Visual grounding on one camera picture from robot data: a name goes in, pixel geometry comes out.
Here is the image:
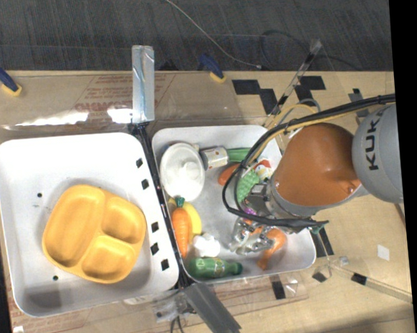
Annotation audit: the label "orange carrot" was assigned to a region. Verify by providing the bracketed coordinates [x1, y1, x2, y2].
[169, 196, 196, 261]

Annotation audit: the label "green bottle with yellow label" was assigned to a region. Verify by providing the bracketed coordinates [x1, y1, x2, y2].
[186, 253, 244, 281]

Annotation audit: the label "brown cardboard board, red print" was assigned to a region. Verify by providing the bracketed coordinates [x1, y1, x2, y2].
[0, 49, 312, 333]

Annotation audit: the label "purple grapes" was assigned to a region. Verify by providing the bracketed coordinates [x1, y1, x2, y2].
[241, 200, 259, 218]

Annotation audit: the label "orange curved toy food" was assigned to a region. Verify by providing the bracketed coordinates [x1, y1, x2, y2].
[246, 216, 291, 272]

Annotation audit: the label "dark grey metal gripper body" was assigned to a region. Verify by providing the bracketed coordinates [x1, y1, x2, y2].
[246, 182, 277, 219]

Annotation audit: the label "white round bowl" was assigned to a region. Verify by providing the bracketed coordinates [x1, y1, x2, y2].
[157, 140, 209, 204]

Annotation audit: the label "green grapes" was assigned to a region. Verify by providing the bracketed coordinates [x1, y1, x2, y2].
[234, 168, 262, 205]

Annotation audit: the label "green cylindrical toy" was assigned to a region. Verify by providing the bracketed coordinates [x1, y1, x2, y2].
[226, 147, 254, 163]

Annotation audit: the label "white plastic tray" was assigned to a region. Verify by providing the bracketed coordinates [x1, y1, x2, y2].
[0, 127, 183, 320]
[150, 117, 319, 289]

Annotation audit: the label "white chicken print carton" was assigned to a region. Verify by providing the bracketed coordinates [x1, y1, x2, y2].
[249, 157, 274, 183]

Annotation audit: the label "white lumpy toy food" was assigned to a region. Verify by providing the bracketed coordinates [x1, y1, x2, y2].
[191, 231, 223, 259]

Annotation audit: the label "yellow banana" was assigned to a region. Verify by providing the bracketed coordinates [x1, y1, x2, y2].
[167, 195, 204, 238]

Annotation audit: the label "white printed small can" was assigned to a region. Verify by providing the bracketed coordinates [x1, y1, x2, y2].
[198, 145, 230, 171]

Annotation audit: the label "orange sausage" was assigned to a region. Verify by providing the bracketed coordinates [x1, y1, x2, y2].
[216, 162, 244, 187]

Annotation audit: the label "yellow divided plate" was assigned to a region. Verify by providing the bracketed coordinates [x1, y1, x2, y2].
[37, 179, 152, 289]

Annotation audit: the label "black block with thin wires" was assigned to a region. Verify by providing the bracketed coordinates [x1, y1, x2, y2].
[130, 119, 153, 134]

